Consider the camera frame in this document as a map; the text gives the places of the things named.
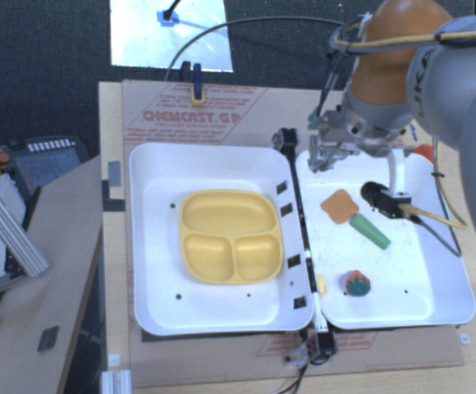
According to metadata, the yellow divided plate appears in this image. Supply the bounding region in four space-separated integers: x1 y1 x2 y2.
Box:
178 189 286 286

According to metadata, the red and green toy strawberry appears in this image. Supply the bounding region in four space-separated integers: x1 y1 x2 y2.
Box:
343 269 373 299

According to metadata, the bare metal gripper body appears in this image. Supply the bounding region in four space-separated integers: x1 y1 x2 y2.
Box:
316 110 404 158

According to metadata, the brown cardboard board red print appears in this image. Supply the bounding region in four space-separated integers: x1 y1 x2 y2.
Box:
121 79 466 390

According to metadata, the black cylinder on white bracket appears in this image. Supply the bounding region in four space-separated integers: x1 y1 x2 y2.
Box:
360 147 414 220

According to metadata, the thin black and white rod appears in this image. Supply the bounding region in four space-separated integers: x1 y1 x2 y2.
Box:
283 144 330 332

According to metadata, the black block with thin wires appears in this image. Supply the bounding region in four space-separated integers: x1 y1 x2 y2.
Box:
302 328 338 365
271 126 301 153

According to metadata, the white plastic tray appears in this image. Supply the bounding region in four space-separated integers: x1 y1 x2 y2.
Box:
128 142 316 337
295 147 476 331

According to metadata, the orange rounded toy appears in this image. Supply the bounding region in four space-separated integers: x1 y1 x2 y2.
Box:
412 143 435 165

